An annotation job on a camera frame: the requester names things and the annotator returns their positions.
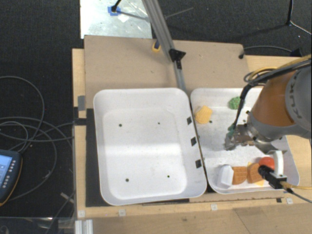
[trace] black floor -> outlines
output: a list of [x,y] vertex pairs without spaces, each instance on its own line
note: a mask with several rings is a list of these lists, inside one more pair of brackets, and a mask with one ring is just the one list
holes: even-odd
[[[173,39],[235,42],[245,47],[274,45],[311,53],[311,36],[286,26],[290,0],[159,0],[163,13],[194,9],[167,20]],[[294,0],[292,20],[311,31],[312,0]],[[45,101],[44,120],[60,125],[73,121],[72,48],[82,48],[79,37],[79,0],[0,0],[0,76],[18,76],[31,81]],[[277,49],[251,49],[251,55],[290,53]],[[0,79],[0,117],[40,118],[41,102],[27,83]],[[37,122],[21,121],[34,127]],[[20,127],[0,126],[2,133],[24,137]],[[63,127],[71,136],[71,126]],[[62,138],[57,133],[52,138]],[[0,149],[14,145],[0,137]],[[0,216],[52,216],[73,192],[72,151],[66,141],[56,142],[56,168],[37,190],[0,207]],[[34,188],[51,172],[51,143],[34,143],[24,154],[24,165],[12,198]],[[72,213],[71,203],[60,216]]]

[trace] red tomato toy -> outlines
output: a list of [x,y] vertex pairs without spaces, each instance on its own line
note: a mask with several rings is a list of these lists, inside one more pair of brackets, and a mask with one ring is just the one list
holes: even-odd
[[263,157],[262,159],[260,159],[259,165],[270,167],[272,170],[275,169],[274,159],[271,157]]

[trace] blue screen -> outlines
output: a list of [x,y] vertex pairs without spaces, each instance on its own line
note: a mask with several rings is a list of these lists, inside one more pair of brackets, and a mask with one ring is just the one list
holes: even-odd
[[4,180],[5,174],[10,166],[12,157],[0,155],[0,185]]

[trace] white tray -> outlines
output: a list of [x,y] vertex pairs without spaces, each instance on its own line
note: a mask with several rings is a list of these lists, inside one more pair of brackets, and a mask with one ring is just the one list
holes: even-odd
[[187,95],[176,88],[94,97],[100,191],[111,205],[197,197],[207,187]]
[[[247,119],[245,112],[251,110],[260,92],[260,88],[254,88],[249,91],[238,124],[243,124],[243,120]],[[228,132],[227,129],[234,122],[237,113],[237,110],[231,110],[228,107],[228,102],[233,97],[240,96],[240,93],[241,89],[200,88],[195,89],[191,94],[194,113],[203,105],[213,110],[211,116],[212,123],[196,123],[208,182],[216,192],[221,194],[274,190],[268,182],[265,182],[263,186],[258,186],[245,181],[240,185],[232,185],[228,189],[220,188],[216,185],[222,165],[247,166],[248,162],[258,162],[261,157],[265,156],[254,146],[237,146],[233,151],[224,150],[223,143]],[[286,138],[276,141],[274,145],[281,150],[287,150],[284,154],[284,174],[288,177],[287,181],[294,185],[299,184],[299,174]]]

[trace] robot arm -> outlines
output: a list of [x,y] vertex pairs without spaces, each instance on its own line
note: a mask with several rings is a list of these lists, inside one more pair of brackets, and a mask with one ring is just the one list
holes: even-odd
[[[247,123],[232,125],[225,138],[225,149],[255,145],[268,153],[276,150],[271,142],[284,135],[311,138],[311,55],[251,80],[248,89],[259,83],[265,86]],[[241,103],[246,93],[243,91]]]

